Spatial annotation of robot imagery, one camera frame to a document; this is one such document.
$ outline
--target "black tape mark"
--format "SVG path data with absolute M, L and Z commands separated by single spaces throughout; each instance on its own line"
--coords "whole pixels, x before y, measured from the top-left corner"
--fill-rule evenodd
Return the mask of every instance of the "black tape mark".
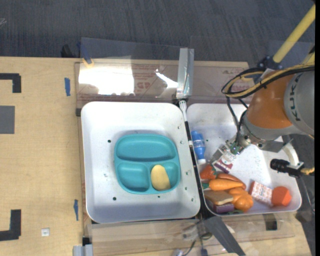
M 12 93 L 21 93 L 21 75 L 18 73 L 0 73 L 0 80 L 12 80 Z
M 21 236 L 21 210 L 11 210 L 10 228 L 0 231 L 0 241 L 17 240 Z

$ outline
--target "blue bottle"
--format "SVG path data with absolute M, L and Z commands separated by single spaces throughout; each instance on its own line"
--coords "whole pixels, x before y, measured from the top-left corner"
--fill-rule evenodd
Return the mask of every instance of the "blue bottle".
M 198 158 L 197 163 L 199 165 L 205 164 L 205 140 L 201 133 L 198 133 L 196 130 L 193 130 L 191 132 L 192 142 L 193 142 L 193 150 L 196 154 L 196 157 Z

